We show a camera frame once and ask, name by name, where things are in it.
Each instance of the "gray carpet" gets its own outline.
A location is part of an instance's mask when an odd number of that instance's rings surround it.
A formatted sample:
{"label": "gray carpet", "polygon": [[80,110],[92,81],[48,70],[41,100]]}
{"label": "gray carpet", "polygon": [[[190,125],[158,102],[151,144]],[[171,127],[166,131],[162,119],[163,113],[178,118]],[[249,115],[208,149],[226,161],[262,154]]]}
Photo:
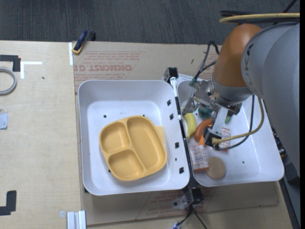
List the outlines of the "gray carpet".
{"label": "gray carpet", "polygon": [[[71,42],[87,29],[104,42],[222,44],[234,25],[219,23],[220,11],[277,13],[291,1],[0,0],[0,40]],[[288,12],[300,12],[300,0]],[[292,224],[299,228],[283,182]]]}

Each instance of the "white ring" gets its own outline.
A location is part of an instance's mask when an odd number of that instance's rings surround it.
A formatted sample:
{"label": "white ring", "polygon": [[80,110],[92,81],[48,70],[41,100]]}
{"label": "white ring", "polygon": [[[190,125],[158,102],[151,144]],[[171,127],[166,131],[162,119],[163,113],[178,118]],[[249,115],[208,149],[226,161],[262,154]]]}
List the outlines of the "white ring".
{"label": "white ring", "polygon": [[15,87],[16,87],[16,85],[17,85],[17,78],[16,78],[16,75],[14,74],[13,71],[10,71],[10,70],[8,70],[8,69],[6,69],[6,68],[0,68],[0,72],[5,72],[5,73],[10,74],[10,75],[12,76],[13,80],[14,80],[13,85],[12,85],[9,89],[4,90],[4,91],[0,91],[0,95],[7,95],[7,94],[10,94],[10,93],[15,89]]}

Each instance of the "plastic tray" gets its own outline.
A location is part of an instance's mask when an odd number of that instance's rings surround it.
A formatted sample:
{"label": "plastic tray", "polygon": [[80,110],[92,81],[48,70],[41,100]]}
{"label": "plastic tray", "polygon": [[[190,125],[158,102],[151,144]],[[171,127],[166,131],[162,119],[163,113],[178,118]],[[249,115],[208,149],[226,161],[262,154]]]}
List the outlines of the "plastic tray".
{"label": "plastic tray", "polygon": [[111,173],[122,181],[132,181],[161,170],[167,159],[162,136],[150,119],[141,115],[105,126],[100,146]]}
{"label": "plastic tray", "polygon": [[[90,80],[78,90],[82,177],[91,194],[177,190],[190,179],[173,88],[165,81]],[[111,172],[99,144],[108,124],[134,115],[145,116],[163,127],[167,160],[158,172],[141,179],[121,181]]]}
{"label": "plastic tray", "polygon": [[[178,95],[181,106],[186,104],[187,99],[194,92],[190,87],[190,81],[181,81],[178,84]],[[243,102],[242,108],[237,115],[233,115],[231,120],[224,125],[230,129],[231,136],[248,132],[250,125],[252,98],[249,97]],[[226,167],[226,174],[220,180],[213,180],[207,176],[205,171],[195,171],[194,176],[197,182],[205,187],[215,187],[242,183],[278,181],[284,175],[284,166],[279,155],[279,151],[273,137],[270,123],[265,118],[261,129],[238,147],[229,149],[228,152],[215,151],[212,147],[205,146],[205,153],[208,157],[215,156],[220,158]],[[198,111],[194,112],[197,125],[203,120]],[[255,129],[261,120],[261,112],[258,100],[255,97],[254,122]],[[241,139],[231,140],[230,145],[238,143]],[[191,137],[188,140],[189,146],[197,145]]]}

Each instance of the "toy banana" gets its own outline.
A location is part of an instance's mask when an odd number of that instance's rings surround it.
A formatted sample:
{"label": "toy banana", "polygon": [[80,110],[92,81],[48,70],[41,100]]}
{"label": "toy banana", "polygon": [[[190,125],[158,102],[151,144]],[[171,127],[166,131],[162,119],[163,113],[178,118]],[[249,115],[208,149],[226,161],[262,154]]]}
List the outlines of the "toy banana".
{"label": "toy banana", "polygon": [[193,113],[187,113],[184,115],[184,118],[187,122],[187,135],[186,138],[189,139],[193,135],[197,128],[197,123]]}

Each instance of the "yellow divided plate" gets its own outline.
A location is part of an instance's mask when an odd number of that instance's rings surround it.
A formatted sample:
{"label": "yellow divided plate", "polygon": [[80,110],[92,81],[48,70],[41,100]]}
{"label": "yellow divided plate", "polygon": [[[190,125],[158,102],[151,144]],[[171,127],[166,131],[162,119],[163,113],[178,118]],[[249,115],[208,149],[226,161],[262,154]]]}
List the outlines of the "yellow divided plate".
{"label": "yellow divided plate", "polygon": [[123,181],[151,175],[167,160],[162,128],[141,115],[105,126],[100,132],[100,147],[111,173]]}

